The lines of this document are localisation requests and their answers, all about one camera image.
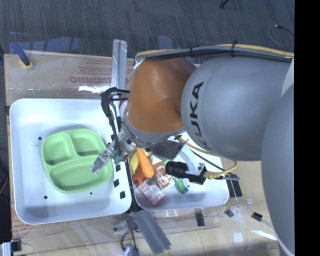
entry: green divided plate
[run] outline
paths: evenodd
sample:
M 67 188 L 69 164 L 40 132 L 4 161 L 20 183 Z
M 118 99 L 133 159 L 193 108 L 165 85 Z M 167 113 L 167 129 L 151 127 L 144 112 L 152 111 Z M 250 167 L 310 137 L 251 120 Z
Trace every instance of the green divided plate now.
M 48 136 L 42 143 L 41 155 L 52 186 L 63 193 L 77 193 L 106 183 L 114 172 L 111 161 L 98 174 L 90 170 L 105 149 L 101 137 L 86 128 Z

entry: green plate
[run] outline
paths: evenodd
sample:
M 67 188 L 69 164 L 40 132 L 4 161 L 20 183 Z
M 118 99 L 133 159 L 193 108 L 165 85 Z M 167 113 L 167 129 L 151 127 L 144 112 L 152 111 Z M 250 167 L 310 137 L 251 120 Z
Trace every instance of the green plate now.
M 111 179 L 114 168 L 109 161 L 98 174 L 90 167 L 106 145 L 90 129 L 71 129 L 48 136 L 42 143 L 43 164 L 52 186 L 63 193 L 96 188 Z

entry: dark floor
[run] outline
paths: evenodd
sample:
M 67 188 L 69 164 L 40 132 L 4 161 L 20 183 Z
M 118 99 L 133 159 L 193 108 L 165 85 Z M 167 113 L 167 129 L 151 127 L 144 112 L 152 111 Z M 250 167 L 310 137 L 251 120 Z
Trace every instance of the dark floor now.
M 114 39 L 128 57 L 141 49 L 216 44 L 294 51 L 294 0 L 12 0 L 0 1 L 0 45 L 25 50 L 110 56 Z M 9 176 L 4 69 L 0 66 L 0 169 Z M 0 244 L 10 240 L 8 185 L 0 195 Z

